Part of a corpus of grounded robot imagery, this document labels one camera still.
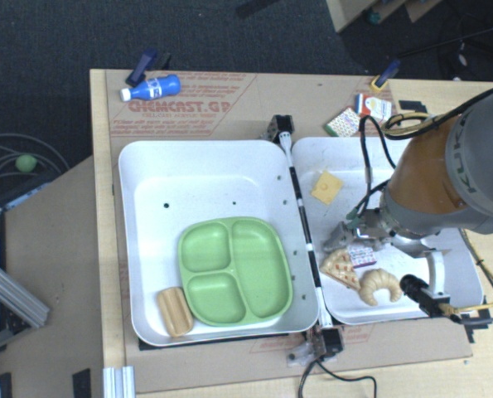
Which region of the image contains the white red and blue carton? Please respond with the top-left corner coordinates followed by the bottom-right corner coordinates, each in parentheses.
top-left (354, 93), bottom-right (394, 124)

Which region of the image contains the beige toy croissant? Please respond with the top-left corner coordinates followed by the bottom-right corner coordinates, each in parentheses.
top-left (358, 268), bottom-right (404, 307)

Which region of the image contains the blue bottle with white cap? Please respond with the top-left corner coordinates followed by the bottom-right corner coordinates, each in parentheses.
top-left (119, 74), bottom-right (182, 103)

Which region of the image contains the toy pizza slice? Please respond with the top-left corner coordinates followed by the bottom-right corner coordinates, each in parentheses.
top-left (319, 248), bottom-right (362, 292)

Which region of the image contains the black cylinder on white bracket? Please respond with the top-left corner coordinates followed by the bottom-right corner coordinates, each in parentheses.
top-left (399, 250), bottom-right (452, 319)

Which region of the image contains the white plastic tray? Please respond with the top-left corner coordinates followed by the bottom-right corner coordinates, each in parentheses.
top-left (290, 135), bottom-right (486, 327)
top-left (118, 138), bottom-right (320, 347)

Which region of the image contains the green divided plate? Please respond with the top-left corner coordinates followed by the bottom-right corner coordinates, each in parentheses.
top-left (176, 216), bottom-right (294, 328)

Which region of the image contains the yellow cheese slice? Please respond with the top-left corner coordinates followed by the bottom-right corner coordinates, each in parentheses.
top-left (310, 170), bottom-right (345, 206)

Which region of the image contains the colourful dotted carton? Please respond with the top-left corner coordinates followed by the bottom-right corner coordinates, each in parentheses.
top-left (323, 107), bottom-right (362, 138)

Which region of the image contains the thin black and white rod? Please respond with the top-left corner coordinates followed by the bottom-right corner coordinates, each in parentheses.
top-left (279, 131), bottom-right (334, 329)

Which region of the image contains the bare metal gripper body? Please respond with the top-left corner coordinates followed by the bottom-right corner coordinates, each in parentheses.
top-left (345, 207), bottom-right (428, 260)

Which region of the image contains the brown cardboard board red print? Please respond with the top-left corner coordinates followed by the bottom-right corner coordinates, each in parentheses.
top-left (104, 70), bottom-right (474, 394)

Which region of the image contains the tan toy bread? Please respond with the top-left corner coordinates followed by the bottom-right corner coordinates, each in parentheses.
top-left (156, 286), bottom-right (195, 338)

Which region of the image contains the small white colourful packet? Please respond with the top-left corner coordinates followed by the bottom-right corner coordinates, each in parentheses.
top-left (347, 244), bottom-right (378, 269)

